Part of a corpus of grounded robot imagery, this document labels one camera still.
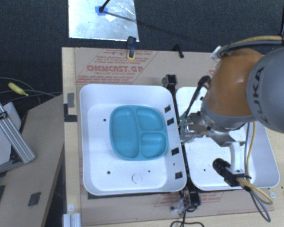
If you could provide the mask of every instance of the metal plate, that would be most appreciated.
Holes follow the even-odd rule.
[[[69,0],[69,37],[126,41],[132,36],[139,41],[133,0],[111,0],[99,15],[96,7],[105,1]]]

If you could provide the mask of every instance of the white plastic container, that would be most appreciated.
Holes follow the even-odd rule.
[[[153,160],[125,160],[111,146],[110,115],[124,105],[158,110],[166,123],[168,150]],[[171,93],[159,86],[86,85],[80,91],[83,182],[93,195],[179,191],[186,170]]]
[[[177,104],[181,115],[188,107],[195,87],[182,87],[177,91]],[[203,88],[193,104],[190,113],[200,110],[206,90]],[[275,162],[265,127],[256,122],[255,141],[251,151],[249,162],[249,175],[251,183],[259,188],[275,187],[280,180],[279,171]],[[230,135],[235,140],[245,141],[247,126]],[[252,124],[249,131],[249,142],[252,136]],[[233,190],[241,187],[230,187],[213,168],[213,161],[217,158],[231,162],[229,147],[220,147],[211,138],[196,138],[190,143],[185,143],[186,156],[190,170],[190,176],[194,185],[204,191]],[[244,146],[241,147],[241,169],[244,169]]]

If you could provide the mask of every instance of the black floor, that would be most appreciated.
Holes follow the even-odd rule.
[[[257,35],[279,34],[283,0],[134,0],[138,49],[212,52]],[[124,48],[124,42],[70,39],[68,0],[0,0],[0,77],[24,81],[35,90],[62,91],[61,48]],[[271,47],[258,48],[266,53]],[[0,79],[0,92],[9,80]],[[0,95],[1,102],[19,96]],[[50,97],[41,96],[41,102]],[[15,101],[22,117],[39,104],[30,97]],[[61,212],[63,177],[59,178],[49,218]],[[47,226],[57,226],[47,222]]]

